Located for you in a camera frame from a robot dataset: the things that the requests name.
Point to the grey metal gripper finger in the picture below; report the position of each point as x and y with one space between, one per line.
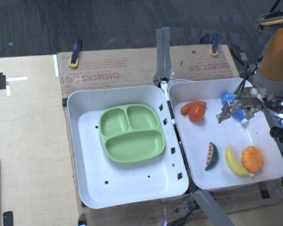
252 113
226 112

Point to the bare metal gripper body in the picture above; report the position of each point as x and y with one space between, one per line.
249 99

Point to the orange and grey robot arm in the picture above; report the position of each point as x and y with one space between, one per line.
274 56

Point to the blue bottle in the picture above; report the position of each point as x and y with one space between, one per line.
226 97

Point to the white plastic tray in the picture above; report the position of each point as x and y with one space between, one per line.
128 185
227 137

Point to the red tomato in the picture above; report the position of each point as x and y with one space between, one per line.
197 113

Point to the orange sausage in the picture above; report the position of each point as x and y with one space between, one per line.
185 108

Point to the orange pumpkin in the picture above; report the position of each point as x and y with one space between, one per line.
252 159

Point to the watermelon slice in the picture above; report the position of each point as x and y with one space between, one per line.
212 156

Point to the yellow banana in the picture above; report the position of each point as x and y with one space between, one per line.
233 163

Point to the thin black and white rod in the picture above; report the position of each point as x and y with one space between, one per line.
173 117

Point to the green divided plate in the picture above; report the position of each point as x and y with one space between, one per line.
134 142

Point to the brown cardboard board red print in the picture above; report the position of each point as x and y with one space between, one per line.
132 69

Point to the black cylinder on white bracket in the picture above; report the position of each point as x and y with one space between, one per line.
282 135

